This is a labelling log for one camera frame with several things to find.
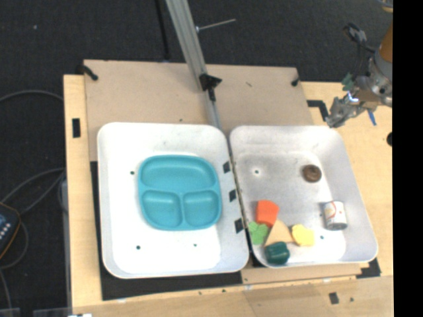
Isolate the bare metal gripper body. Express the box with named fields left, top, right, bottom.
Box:
left=350, top=73, right=393, bottom=111

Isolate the brown doughnut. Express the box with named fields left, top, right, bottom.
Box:
left=301, top=164, right=323, bottom=183

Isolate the white plastic tray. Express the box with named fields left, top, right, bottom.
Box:
left=96, top=122, right=250, bottom=279
left=229, top=125, right=379, bottom=269

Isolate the white can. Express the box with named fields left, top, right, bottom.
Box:
left=321, top=200, right=348, bottom=231

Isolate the orange toy food block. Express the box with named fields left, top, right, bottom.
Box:
left=255, top=199, right=280, bottom=228

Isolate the thin black and white rod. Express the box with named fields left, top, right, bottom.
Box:
left=227, top=133, right=252, bottom=247

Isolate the yellow toy food piece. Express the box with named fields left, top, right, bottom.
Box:
left=291, top=223, right=315, bottom=247

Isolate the beige pizza slice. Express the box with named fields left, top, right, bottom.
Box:
left=264, top=219, right=295, bottom=247

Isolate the green broccoli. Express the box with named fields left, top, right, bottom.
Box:
left=247, top=221, right=269, bottom=246

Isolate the dark green toy pepper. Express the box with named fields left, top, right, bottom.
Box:
left=264, top=241, right=291, bottom=265

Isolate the blue divided plate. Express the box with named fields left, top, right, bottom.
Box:
left=137, top=154, right=223, bottom=232

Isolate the brown cardboard board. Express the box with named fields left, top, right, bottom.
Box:
left=82, top=59, right=371, bottom=285

